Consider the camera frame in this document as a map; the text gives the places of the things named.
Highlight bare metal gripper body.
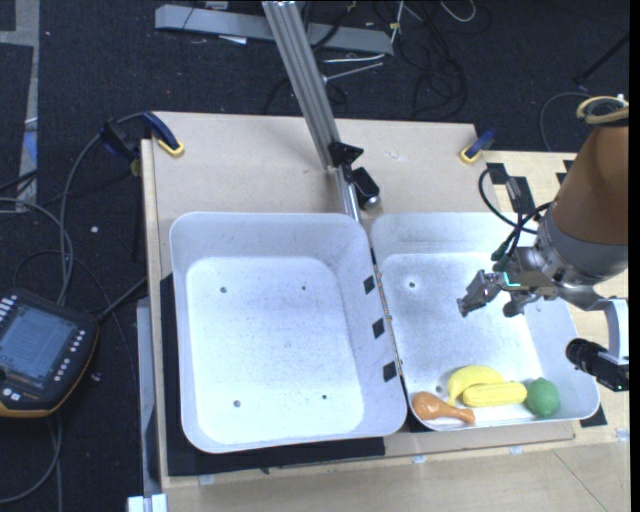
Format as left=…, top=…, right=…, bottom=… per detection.
left=503, top=244, right=609, bottom=309

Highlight white plastic tray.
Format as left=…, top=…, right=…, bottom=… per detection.
left=368, top=211, right=601, bottom=433
left=168, top=210, right=409, bottom=455

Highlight yellow banana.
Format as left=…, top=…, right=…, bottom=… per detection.
left=445, top=364, right=506, bottom=407

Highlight yellow corn cob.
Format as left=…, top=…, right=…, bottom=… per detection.
left=462, top=381, right=529, bottom=408

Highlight green lime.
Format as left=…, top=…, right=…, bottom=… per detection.
left=524, top=377, right=561, bottom=419

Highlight brown chicken drumstick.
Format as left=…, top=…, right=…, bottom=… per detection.
left=411, top=390, right=476, bottom=427

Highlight black block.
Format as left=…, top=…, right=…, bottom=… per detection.
left=351, top=166, right=382, bottom=209

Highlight pale wood board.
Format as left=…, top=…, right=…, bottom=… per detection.
left=141, top=110, right=576, bottom=490

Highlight black cylinder on white bracket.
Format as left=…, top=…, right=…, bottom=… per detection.
left=565, top=296, right=630, bottom=393

